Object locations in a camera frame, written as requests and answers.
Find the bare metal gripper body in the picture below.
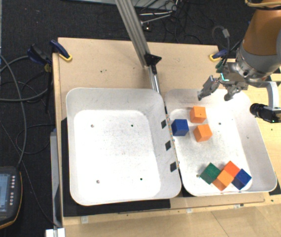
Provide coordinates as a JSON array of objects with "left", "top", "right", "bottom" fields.
[{"left": 218, "top": 61, "right": 271, "bottom": 90}]

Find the orange cube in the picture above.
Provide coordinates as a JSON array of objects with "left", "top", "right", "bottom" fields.
[
  {"left": 212, "top": 169, "right": 235, "bottom": 192},
  {"left": 189, "top": 106, "right": 208, "bottom": 124},
  {"left": 193, "top": 124, "right": 213, "bottom": 143},
  {"left": 223, "top": 160, "right": 242, "bottom": 178}
]

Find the blue cube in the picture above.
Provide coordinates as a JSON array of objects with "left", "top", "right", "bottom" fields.
[
  {"left": 231, "top": 168, "right": 252, "bottom": 191},
  {"left": 171, "top": 118, "right": 190, "bottom": 137}
]

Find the white plastic tray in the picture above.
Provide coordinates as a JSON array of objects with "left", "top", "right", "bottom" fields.
[
  {"left": 66, "top": 87, "right": 182, "bottom": 206},
  {"left": 164, "top": 88, "right": 278, "bottom": 197}
]

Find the green cube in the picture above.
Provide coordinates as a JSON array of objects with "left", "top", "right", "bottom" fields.
[{"left": 199, "top": 162, "right": 221, "bottom": 185}]

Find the pale wood board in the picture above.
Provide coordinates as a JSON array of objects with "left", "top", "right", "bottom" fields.
[{"left": 57, "top": 37, "right": 266, "bottom": 226}]

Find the black cylinder on white bracket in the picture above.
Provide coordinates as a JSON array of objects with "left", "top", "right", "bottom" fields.
[{"left": 249, "top": 81, "right": 281, "bottom": 123}]

